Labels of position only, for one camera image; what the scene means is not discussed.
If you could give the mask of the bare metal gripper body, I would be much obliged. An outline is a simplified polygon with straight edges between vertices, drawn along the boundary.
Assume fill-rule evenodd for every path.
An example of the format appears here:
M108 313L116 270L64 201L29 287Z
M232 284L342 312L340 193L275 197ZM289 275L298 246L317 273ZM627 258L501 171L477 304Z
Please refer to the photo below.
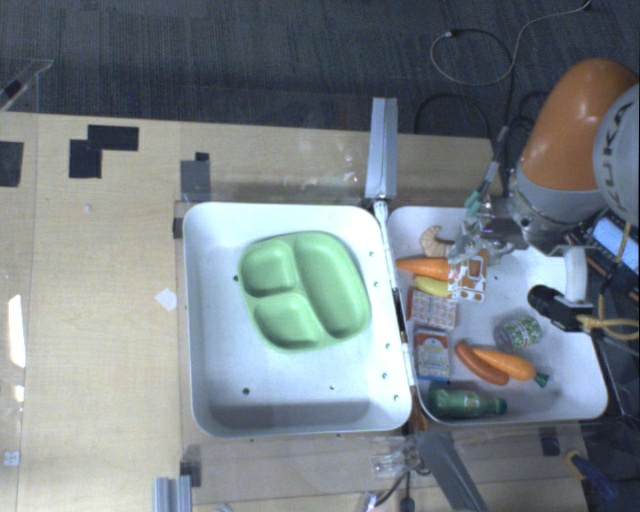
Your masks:
M490 196L479 220L481 239L500 255L526 249L545 252L544 217L523 196Z

